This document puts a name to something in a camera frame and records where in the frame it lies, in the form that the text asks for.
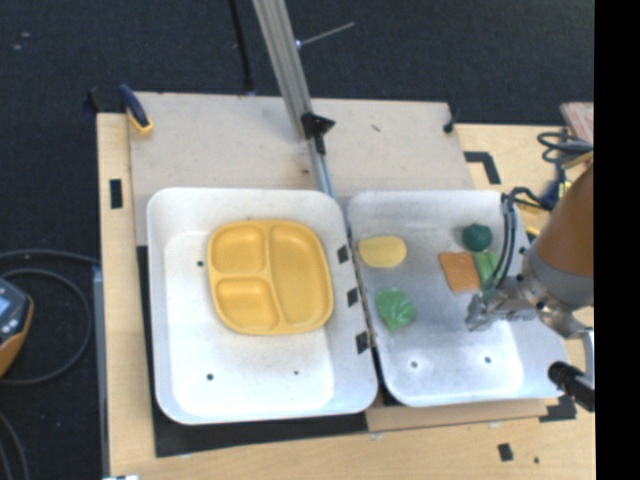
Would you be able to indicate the light green toy lettuce leaf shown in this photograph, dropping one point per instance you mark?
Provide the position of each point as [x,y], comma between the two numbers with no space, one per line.
[395,309]

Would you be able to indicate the yellow toy corn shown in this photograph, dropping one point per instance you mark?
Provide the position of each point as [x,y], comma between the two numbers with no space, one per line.
[382,252]

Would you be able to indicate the dark green toy broccoli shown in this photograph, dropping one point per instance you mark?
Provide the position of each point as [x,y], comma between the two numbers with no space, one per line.
[477,237]

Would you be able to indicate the orange toy bread slice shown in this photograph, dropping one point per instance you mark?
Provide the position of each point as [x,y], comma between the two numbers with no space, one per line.
[459,271]

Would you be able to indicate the white plastic tray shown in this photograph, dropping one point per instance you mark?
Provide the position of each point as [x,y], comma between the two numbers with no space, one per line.
[250,373]
[440,353]

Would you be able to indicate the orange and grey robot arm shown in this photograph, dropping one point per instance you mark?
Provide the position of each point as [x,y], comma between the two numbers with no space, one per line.
[567,238]

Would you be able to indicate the pale wood board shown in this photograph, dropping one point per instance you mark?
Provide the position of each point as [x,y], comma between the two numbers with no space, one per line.
[220,143]

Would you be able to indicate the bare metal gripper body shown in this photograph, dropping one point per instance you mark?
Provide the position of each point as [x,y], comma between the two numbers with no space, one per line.
[522,300]

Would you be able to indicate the yellow divided plate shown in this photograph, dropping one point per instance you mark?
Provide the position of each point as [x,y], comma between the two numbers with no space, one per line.
[295,273]

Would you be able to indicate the black cylinder on white bracket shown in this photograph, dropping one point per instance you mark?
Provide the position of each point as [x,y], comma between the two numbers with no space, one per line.
[575,380]

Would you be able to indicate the light green toy vegetable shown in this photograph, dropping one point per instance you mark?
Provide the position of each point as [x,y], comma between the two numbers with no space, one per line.
[484,264]

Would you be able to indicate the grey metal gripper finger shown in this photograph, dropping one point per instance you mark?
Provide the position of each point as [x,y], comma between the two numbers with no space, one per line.
[475,321]
[481,303]

